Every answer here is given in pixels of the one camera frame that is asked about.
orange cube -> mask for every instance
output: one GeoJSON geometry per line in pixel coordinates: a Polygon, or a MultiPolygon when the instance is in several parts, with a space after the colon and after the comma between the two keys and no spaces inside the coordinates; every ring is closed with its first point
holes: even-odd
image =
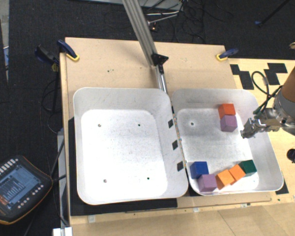
{"type": "Polygon", "coordinates": [[[233,178],[229,170],[224,170],[220,172],[219,174],[215,176],[215,178],[216,178],[217,188],[219,190],[235,182],[235,179],[233,178]]]}
{"type": "Polygon", "coordinates": [[[218,113],[220,115],[220,119],[222,119],[225,115],[234,116],[236,115],[235,107],[233,103],[224,103],[218,108],[218,113]]]}
{"type": "Polygon", "coordinates": [[[234,184],[235,182],[237,182],[238,180],[240,180],[241,178],[243,178],[246,173],[245,171],[242,170],[242,168],[236,164],[234,167],[230,168],[230,173],[232,174],[233,178],[235,179],[235,181],[231,184],[234,184]]]}

green cube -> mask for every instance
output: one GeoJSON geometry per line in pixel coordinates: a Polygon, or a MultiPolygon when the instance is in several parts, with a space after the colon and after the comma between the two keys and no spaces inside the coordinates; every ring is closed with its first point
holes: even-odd
{"type": "Polygon", "coordinates": [[[239,166],[246,173],[245,177],[251,176],[257,172],[256,166],[253,160],[242,161],[239,166]]]}

